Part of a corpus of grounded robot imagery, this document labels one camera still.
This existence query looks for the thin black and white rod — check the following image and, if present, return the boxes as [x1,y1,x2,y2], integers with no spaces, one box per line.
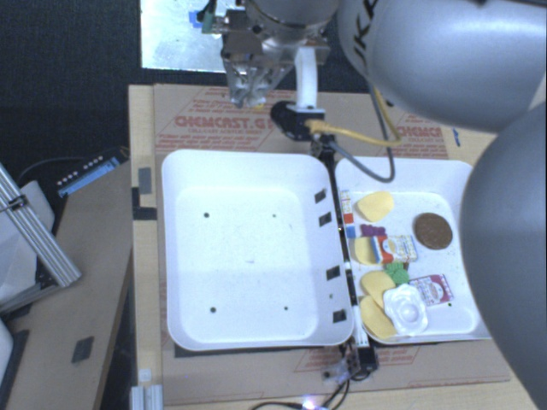
[321,151,371,350]

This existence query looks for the black block with thin wires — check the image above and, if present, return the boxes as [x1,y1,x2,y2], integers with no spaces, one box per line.
[310,136,339,161]
[339,343,380,380]

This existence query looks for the green broccoli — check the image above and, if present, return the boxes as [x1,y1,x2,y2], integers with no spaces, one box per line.
[384,261,411,285]

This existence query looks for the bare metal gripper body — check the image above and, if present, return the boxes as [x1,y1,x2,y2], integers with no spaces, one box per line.
[220,8,331,81]

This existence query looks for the maroon and white carton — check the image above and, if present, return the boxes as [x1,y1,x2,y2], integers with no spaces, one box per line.
[408,273,456,308]

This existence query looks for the purple grapes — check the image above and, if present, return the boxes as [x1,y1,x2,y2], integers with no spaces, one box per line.
[359,223,388,239]

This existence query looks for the yellow potato chip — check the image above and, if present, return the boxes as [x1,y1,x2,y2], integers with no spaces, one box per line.
[358,295,399,341]
[359,270,397,311]
[356,190,396,224]
[350,236,379,267]

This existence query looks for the orange and white carton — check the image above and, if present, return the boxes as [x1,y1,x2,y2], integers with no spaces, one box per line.
[370,233,420,266]

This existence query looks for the white fried egg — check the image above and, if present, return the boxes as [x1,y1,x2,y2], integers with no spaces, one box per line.
[382,283,429,337]

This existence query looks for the white red blue carton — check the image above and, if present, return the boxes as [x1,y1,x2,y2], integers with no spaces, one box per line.
[339,189,357,240]

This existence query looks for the white plastic tray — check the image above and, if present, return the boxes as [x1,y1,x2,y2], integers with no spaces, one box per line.
[161,148,356,352]
[333,155,493,346]

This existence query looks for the black cylinder on white bracket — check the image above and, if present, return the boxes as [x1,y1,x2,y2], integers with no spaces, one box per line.
[269,46,327,142]

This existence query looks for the brown round biscuit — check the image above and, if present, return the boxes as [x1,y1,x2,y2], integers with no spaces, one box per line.
[412,212,454,251]

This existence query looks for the brown cardboard board red print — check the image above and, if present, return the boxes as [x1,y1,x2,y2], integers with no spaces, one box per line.
[152,83,513,406]

